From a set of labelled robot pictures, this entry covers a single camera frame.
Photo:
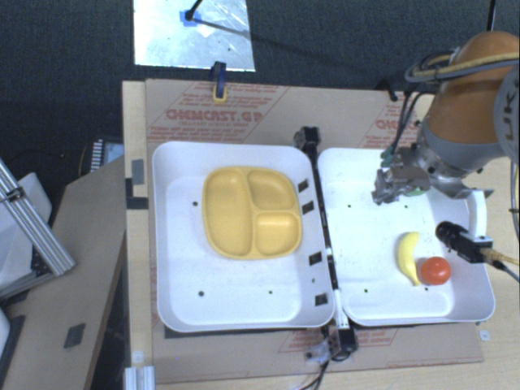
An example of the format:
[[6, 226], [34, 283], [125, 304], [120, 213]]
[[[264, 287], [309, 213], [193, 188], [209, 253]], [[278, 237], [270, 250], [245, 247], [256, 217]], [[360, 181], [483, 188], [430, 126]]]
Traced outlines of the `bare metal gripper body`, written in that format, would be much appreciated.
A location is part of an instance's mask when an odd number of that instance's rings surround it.
[[436, 189], [447, 197], [466, 197], [467, 187], [462, 182], [466, 175], [430, 149], [398, 149], [388, 169], [388, 183], [396, 195]]

